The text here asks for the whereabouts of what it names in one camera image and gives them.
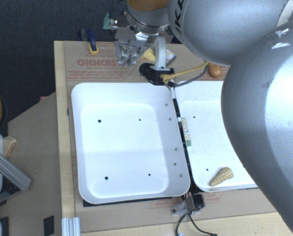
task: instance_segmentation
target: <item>sticker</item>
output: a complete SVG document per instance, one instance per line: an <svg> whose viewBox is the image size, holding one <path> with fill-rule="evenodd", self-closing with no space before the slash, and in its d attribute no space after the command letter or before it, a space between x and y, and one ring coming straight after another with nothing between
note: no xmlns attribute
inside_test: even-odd
<svg viewBox="0 0 293 236"><path fill-rule="evenodd" d="M76 48L75 53L72 46L67 46L71 55L66 56L66 79L78 82L113 82L125 81L136 66L122 67L118 64L114 43L97 42L99 53L92 55L88 47Z"/></svg>
<svg viewBox="0 0 293 236"><path fill-rule="evenodd" d="M180 198L159 199L151 202L149 209L167 208L180 203Z"/></svg>
<svg viewBox="0 0 293 236"><path fill-rule="evenodd" d="M202 195L204 196L205 204L211 204L211 203L218 203L221 200L223 192L211 192L207 193L204 192Z"/></svg>
<svg viewBox="0 0 293 236"><path fill-rule="evenodd" d="M184 131L185 141L187 147L191 146L191 139L186 118L181 118L182 129Z"/></svg>

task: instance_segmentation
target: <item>gray floor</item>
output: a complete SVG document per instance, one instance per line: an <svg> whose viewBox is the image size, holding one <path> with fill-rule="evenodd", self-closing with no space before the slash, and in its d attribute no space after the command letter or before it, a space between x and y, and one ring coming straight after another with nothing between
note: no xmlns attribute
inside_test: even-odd
<svg viewBox="0 0 293 236"><path fill-rule="evenodd" d="M54 217L54 236L61 235L61 197L56 95L36 104L9 123L17 143L9 160L31 180L29 190L0 206L10 236L44 236L44 219Z"/></svg>
<svg viewBox="0 0 293 236"><path fill-rule="evenodd" d="M97 41L113 40L102 29L108 10L109 0L0 0L0 93L8 120L55 91L54 40L77 40L80 27L92 27Z"/></svg>

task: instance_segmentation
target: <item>metal bracket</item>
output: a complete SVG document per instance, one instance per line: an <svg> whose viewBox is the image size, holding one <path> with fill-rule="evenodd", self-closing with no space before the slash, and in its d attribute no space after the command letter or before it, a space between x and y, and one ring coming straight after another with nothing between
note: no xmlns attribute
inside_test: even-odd
<svg viewBox="0 0 293 236"><path fill-rule="evenodd" d="M61 220L62 236L81 236L80 218L63 218Z"/></svg>
<svg viewBox="0 0 293 236"><path fill-rule="evenodd" d="M19 191L27 191L31 179L26 176L22 171L15 167L8 159L0 154L0 174L2 174L7 180L9 180ZM3 192L0 194L0 202L6 200L8 197L14 194Z"/></svg>
<svg viewBox="0 0 293 236"><path fill-rule="evenodd" d="M171 207L171 216L181 217L190 212L200 212L203 207L205 207L203 197L201 194L196 193L187 197L181 203Z"/></svg>
<svg viewBox="0 0 293 236"><path fill-rule="evenodd" d="M166 40L165 37L157 37L154 42L155 47L155 69L165 69L166 67Z"/></svg>

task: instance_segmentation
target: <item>connector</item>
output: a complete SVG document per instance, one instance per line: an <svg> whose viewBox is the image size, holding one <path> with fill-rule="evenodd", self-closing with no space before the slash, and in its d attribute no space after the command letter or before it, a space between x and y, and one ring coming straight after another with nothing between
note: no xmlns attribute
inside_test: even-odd
<svg viewBox="0 0 293 236"><path fill-rule="evenodd" d="M107 12L103 21L103 29L110 30L110 25L111 25L111 19L109 17L109 13Z"/></svg>
<svg viewBox="0 0 293 236"><path fill-rule="evenodd" d="M140 75L144 76L150 83L153 85L164 85L163 79L161 78L164 74L173 74L174 69L170 68L170 70L156 70L154 68L151 68L151 66L154 66L150 63L144 63L140 66L139 72Z"/></svg>
<svg viewBox="0 0 293 236"><path fill-rule="evenodd" d="M192 200L194 202L194 210L200 210L205 207L205 202L202 194L196 193L191 195Z"/></svg>

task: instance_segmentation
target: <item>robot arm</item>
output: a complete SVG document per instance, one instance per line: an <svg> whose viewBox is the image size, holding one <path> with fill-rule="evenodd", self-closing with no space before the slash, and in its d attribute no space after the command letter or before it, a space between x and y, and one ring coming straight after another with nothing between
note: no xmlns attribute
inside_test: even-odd
<svg viewBox="0 0 293 236"><path fill-rule="evenodd" d="M170 25L198 57L230 65L224 124L242 164L293 232L293 0L127 0L118 61Z"/></svg>

